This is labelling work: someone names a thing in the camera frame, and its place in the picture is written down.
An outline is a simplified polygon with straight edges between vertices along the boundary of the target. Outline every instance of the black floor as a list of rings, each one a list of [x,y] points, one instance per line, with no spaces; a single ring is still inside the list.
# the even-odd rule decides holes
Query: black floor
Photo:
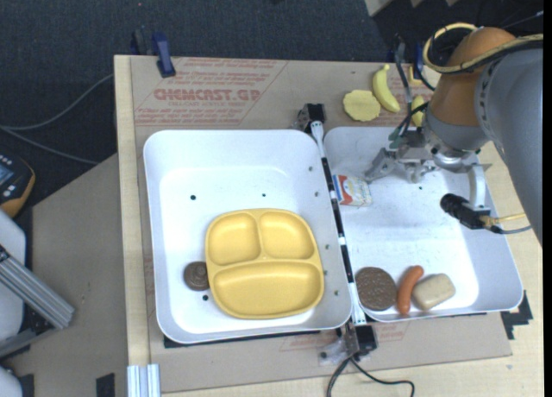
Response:
[[[287,60],[386,60],[393,36],[425,41],[451,22],[504,27],[543,10],[543,0],[394,0],[371,18],[363,0],[1,0],[0,127],[55,117],[113,73],[134,30],[163,31],[171,54]],[[543,19],[510,27],[542,33]],[[0,149],[28,161],[37,182],[27,207],[116,152],[114,89],[107,79],[74,110],[36,129],[0,129]]]

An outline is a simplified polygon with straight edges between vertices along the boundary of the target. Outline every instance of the white tray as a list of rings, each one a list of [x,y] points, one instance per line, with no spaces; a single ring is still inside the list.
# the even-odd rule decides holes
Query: white tray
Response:
[[[389,143],[391,132],[384,127],[330,130],[324,146],[332,173],[363,177],[376,154]],[[412,184],[396,169],[372,182],[370,191],[373,203],[369,206],[340,205],[353,273],[379,267],[399,283],[408,267],[421,265],[426,275],[447,274],[456,294],[428,312],[413,306],[407,317],[394,307],[383,312],[362,307],[368,316],[392,322],[518,306],[523,288],[505,236],[470,230],[440,207],[441,197],[449,192],[469,198],[465,174],[439,170]],[[496,216],[488,192],[486,204]]]
[[[318,331],[341,326],[351,299],[317,145],[288,130],[164,130],[144,146],[154,252],[157,319],[177,343]],[[233,318],[210,291],[192,291],[183,273],[204,261],[204,238],[218,215],[241,209],[293,211],[310,226],[325,272],[313,309],[286,318]]]

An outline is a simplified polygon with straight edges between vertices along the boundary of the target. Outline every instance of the divided yellow plate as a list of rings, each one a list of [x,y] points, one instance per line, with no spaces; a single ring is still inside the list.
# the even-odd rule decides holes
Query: divided yellow plate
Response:
[[[282,318],[323,296],[322,263],[311,228],[287,210],[251,209],[216,217],[205,256],[215,302],[237,318]]]

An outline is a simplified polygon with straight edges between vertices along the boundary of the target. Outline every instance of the wooden table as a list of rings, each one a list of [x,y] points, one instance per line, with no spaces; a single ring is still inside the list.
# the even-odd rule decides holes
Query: wooden table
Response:
[[[132,61],[154,61],[153,58],[139,60],[132,56],[116,56],[116,119],[118,132],[119,176],[121,188],[122,244],[124,255],[124,288],[127,313],[127,339],[129,365],[145,366],[152,362],[150,331],[147,315],[147,285],[144,276],[142,254],[141,201],[139,195],[139,159],[136,148],[135,130],[135,88],[133,87]],[[336,95],[348,88],[367,88],[366,77],[360,76],[377,70],[381,65],[349,63],[316,63],[307,61],[282,62],[279,73],[287,74],[288,88],[282,98],[290,95],[294,104],[302,107],[304,102],[326,105],[328,127],[342,123],[351,124],[335,105]],[[315,83],[322,80],[330,86],[326,97],[320,97]],[[266,91],[271,82],[266,82]],[[341,84],[334,91],[331,86]],[[275,119],[288,117],[293,110],[283,110],[279,115],[273,110]],[[262,127],[263,116],[268,112],[258,107],[248,108],[248,118],[242,119],[243,128]],[[491,162],[486,172],[488,185],[497,210],[502,214],[521,211],[505,165],[491,146],[485,146],[480,154],[482,162]],[[511,341],[512,356],[486,360],[432,364],[401,369],[378,371],[377,377],[384,380],[412,380],[416,395],[543,395],[543,251],[535,236],[526,232],[508,237],[511,251],[526,290],[533,319],[529,325],[517,326],[515,340]],[[163,369],[160,372],[163,381]],[[187,392],[164,393],[171,396],[297,396],[324,395],[328,376],[311,377],[292,381],[271,381],[225,388],[197,389]],[[345,374],[337,382],[334,395],[408,395],[407,386],[385,387],[369,381],[360,374]]]

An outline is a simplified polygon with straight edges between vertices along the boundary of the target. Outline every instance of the sausage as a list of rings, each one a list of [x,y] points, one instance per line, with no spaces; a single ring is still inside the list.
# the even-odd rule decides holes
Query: sausage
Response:
[[[420,265],[415,265],[406,272],[397,291],[397,309],[401,314],[408,314],[411,310],[412,289],[422,276],[423,268]]]

